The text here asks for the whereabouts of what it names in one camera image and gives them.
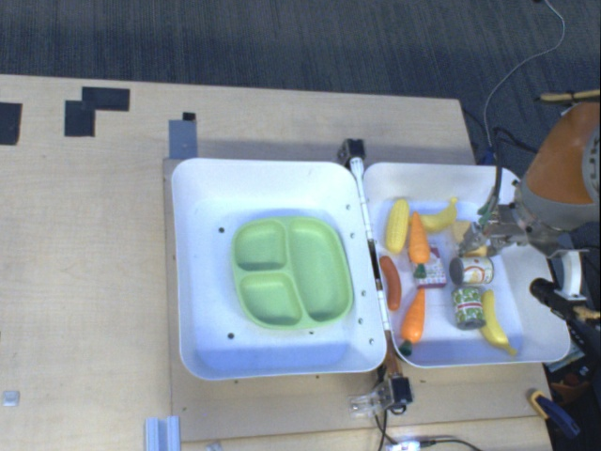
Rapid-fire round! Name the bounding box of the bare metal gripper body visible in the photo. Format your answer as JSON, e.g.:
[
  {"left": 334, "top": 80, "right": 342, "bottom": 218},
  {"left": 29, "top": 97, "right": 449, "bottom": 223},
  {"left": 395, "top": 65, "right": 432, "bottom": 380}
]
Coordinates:
[{"left": 480, "top": 201, "right": 537, "bottom": 248}]

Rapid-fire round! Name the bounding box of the pale yellow toy food piece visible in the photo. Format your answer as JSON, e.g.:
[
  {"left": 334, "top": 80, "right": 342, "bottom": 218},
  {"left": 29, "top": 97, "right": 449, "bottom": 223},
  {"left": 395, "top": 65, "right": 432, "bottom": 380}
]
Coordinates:
[{"left": 452, "top": 220, "right": 489, "bottom": 259}]

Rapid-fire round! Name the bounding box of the small can with yellow print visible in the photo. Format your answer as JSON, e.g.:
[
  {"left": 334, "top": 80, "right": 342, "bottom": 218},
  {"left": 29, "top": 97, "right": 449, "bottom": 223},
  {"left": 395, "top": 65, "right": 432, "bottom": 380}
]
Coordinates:
[{"left": 448, "top": 256, "right": 496, "bottom": 287}]

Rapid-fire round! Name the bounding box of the yellow banana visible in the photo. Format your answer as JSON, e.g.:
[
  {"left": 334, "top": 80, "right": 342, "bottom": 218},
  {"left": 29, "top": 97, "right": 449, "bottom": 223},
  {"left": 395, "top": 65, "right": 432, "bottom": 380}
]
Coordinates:
[
  {"left": 478, "top": 288, "right": 519, "bottom": 358},
  {"left": 418, "top": 196, "right": 459, "bottom": 234}
]

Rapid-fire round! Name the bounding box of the pink and white small carton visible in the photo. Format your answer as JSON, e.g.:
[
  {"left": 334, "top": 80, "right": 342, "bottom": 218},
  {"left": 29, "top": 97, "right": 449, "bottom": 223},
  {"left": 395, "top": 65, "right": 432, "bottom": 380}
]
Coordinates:
[{"left": 414, "top": 246, "right": 448, "bottom": 290}]

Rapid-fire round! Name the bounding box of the orange carrot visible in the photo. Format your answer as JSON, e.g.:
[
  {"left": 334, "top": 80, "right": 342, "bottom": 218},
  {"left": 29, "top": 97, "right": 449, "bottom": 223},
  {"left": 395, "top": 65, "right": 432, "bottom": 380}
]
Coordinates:
[
  {"left": 398, "top": 287, "right": 427, "bottom": 358},
  {"left": 408, "top": 210, "right": 432, "bottom": 280}
]

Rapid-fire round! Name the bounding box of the small can with green print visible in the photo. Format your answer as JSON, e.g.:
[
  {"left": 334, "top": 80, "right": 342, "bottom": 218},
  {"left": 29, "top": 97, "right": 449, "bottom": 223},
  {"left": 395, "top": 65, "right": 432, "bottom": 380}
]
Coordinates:
[{"left": 451, "top": 285, "right": 487, "bottom": 332}]

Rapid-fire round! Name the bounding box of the yellow corn cob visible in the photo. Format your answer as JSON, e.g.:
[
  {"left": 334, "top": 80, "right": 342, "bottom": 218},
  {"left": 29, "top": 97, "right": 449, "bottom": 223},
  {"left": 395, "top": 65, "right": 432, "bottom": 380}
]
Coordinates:
[{"left": 384, "top": 197, "right": 411, "bottom": 256}]

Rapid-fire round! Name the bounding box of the white plastic tray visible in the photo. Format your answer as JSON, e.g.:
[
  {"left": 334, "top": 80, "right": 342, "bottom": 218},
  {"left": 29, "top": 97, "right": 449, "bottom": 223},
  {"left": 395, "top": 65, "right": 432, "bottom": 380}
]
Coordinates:
[
  {"left": 170, "top": 157, "right": 389, "bottom": 381},
  {"left": 362, "top": 161, "right": 573, "bottom": 369}
]

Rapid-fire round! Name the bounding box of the orange-brown sausage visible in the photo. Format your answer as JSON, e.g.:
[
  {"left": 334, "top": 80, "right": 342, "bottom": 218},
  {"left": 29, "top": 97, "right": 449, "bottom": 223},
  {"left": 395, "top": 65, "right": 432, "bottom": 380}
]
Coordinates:
[{"left": 378, "top": 255, "right": 404, "bottom": 313}]

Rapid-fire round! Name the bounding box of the thin black and white rod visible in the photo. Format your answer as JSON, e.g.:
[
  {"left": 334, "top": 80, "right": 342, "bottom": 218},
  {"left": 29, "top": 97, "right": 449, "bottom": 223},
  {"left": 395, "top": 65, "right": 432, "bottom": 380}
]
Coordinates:
[{"left": 348, "top": 156, "right": 393, "bottom": 381}]

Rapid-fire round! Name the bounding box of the green divided plate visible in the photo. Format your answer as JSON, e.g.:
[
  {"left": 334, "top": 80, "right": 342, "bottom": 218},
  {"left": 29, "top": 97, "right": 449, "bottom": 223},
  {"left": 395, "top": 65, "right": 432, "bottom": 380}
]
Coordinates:
[{"left": 230, "top": 215, "right": 355, "bottom": 333}]

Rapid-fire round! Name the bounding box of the black cylinder on white bracket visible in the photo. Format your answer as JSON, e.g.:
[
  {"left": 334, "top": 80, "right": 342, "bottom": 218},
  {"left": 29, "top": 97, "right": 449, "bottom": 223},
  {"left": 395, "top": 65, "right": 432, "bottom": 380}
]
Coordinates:
[{"left": 529, "top": 248, "right": 593, "bottom": 319}]

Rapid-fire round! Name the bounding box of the black block with thin wires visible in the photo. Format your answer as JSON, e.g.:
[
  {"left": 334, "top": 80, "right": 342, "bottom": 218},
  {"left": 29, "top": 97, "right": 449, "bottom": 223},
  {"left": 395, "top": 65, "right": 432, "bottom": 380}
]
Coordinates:
[
  {"left": 390, "top": 376, "right": 415, "bottom": 406},
  {"left": 341, "top": 138, "right": 366, "bottom": 162}
]

